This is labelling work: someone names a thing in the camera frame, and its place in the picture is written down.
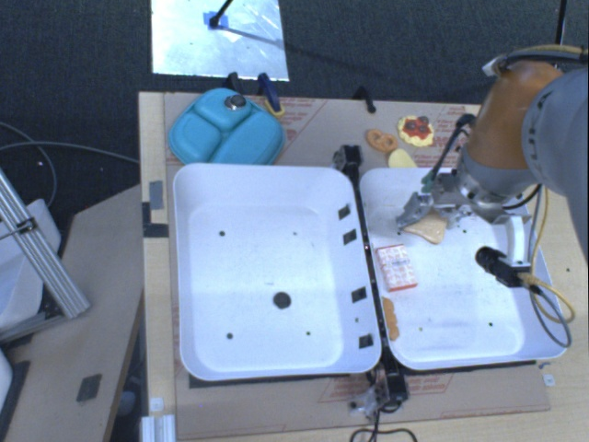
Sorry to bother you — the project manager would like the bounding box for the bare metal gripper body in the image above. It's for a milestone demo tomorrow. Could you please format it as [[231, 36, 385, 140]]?
[[423, 168, 526, 226]]

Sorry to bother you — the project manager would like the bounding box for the tan bread slice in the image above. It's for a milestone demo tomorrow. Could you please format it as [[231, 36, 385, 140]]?
[[403, 214, 448, 246]]

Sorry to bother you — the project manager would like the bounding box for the yellow potato chip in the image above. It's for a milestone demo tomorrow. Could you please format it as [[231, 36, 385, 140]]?
[[387, 147, 418, 170]]

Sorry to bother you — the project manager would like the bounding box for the orange and white carton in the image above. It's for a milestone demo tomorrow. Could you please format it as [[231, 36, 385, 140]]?
[[375, 243, 420, 293]]

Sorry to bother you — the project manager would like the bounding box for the thin black rod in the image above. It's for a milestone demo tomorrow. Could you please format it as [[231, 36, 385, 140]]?
[[348, 163, 398, 377]]

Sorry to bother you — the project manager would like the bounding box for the pizza slice with red topping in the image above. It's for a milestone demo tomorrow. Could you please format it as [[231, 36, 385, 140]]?
[[397, 114, 435, 148]]

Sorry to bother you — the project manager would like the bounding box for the brown pretzel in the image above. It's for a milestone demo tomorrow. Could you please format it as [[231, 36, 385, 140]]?
[[364, 128, 398, 155]]

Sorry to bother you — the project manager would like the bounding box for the white plastic tray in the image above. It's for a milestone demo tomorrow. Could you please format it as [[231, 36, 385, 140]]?
[[172, 162, 384, 382], [358, 167, 570, 372]]

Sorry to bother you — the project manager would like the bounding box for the brown biscuit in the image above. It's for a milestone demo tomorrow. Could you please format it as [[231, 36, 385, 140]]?
[[381, 297, 401, 342]]

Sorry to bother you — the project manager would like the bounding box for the blue divided plate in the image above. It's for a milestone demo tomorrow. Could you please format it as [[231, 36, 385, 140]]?
[[167, 87, 287, 167]]

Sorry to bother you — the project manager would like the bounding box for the brown cardboard board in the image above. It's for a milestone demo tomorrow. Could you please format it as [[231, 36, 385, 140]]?
[[163, 91, 551, 439]]

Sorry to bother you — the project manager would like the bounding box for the black cylinder on white bracket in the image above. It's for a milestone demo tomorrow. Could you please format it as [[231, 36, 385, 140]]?
[[475, 214, 533, 289]]

